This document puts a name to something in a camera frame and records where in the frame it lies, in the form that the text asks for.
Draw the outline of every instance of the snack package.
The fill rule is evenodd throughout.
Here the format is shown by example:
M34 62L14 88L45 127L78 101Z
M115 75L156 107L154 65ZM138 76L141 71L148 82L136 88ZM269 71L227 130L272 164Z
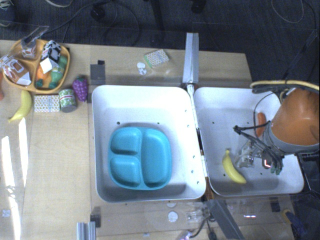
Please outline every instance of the snack package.
M147 53L146 55L144 55L144 59L150 68L154 68L170 60L163 49Z
M49 113L59 112L60 102L59 95L35 95L34 96L34 112Z
M29 70L14 56L3 56L0 58L0 65L5 75L12 82L21 86L29 86L31 84Z

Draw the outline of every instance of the banana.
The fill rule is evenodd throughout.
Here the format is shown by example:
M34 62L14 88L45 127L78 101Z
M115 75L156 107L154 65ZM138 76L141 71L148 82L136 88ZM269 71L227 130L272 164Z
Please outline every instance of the banana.
M226 174L232 181L239 184L246 184L246 179L236 170L230 158L230 151L227 149L222 159L222 165Z
M19 109L15 112L13 117L11 117L8 122L12 122L13 120L19 120L27 116L27 114L30 112L30 109L32 107L32 98L30 93L27 90L23 90L21 92L21 106Z

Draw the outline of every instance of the sausage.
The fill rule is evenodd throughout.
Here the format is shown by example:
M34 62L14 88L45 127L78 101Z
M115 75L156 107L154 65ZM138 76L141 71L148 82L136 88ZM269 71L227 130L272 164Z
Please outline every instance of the sausage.
M267 119L266 119L266 116L265 116L264 113L259 112L258 115L257 115L257 117L258 117L258 125L263 125L263 124L265 124L265 123L267 122ZM257 129L255 129L255 133L256 133L256 135L258 136L258 138L259 138L260 136L262 136L262 134L264 133L265 129L266 129L265 126L264 126L264 127L259 127L259 128L257 128Z

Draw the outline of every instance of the sticker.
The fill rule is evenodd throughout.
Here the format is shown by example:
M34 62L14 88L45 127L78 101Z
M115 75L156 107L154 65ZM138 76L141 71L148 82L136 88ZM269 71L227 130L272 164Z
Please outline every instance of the sticker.
M147 70L145 68L139 68L139 74L145 75L147 73Z
M144 64L143 62L138 62L136 66L139 70L140 75L145 75L147 73L146 64Z
M8 218L10 217L11 211L10 210L2 210L2 217Z
M178 218L179 218L178 213L176 213L174 210L168 213L168 220L170 222L176 222Z
M173 208L173 207L175 207L177 204L175 203L175 202L168 202L167 204L166 204L166 206L168 206L169 208Z

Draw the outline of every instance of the can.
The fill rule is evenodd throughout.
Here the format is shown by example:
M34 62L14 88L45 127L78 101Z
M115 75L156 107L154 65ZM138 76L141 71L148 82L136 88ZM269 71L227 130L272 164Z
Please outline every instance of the can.
M62 112L69 113L77 108L75 92L72 89L61 90L59 92L59 101Z

